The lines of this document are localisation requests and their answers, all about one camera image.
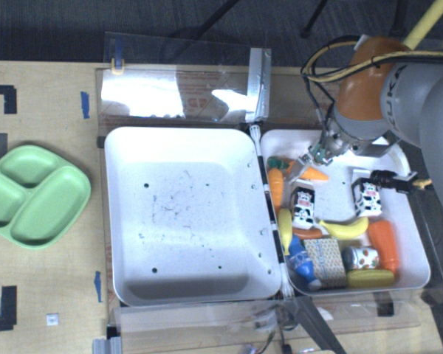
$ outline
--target blue plastic bottle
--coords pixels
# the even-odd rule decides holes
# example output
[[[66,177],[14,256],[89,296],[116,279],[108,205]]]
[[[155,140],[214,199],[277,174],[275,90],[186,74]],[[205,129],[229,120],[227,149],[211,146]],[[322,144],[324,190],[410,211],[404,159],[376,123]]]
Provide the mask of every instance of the blue plastic bottle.
[[[322,284],[314,274],[312,259],[307,250],[302,246],[301,240],[295,235],[292,237],[289,253],[289,265],[307,281],[309,290],[319,290]]]

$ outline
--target toy banana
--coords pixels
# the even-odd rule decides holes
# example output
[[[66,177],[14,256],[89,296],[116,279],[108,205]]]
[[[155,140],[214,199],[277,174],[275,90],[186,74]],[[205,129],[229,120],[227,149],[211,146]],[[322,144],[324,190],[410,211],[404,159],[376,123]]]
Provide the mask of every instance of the toy banana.
[[[281,234],[281,242],[284,255],[289,255],[289,245],[292,241],[292,214],[289,209],[280,209],[278,214],[278,230]]]
[[[364,216],[356,219],[351,224],[327,223],[325,221],[319,221],[318,223],[324,226],[331,236],[337,239],[348,240],[366,232],[369,226],[369,219],[367,216]]]

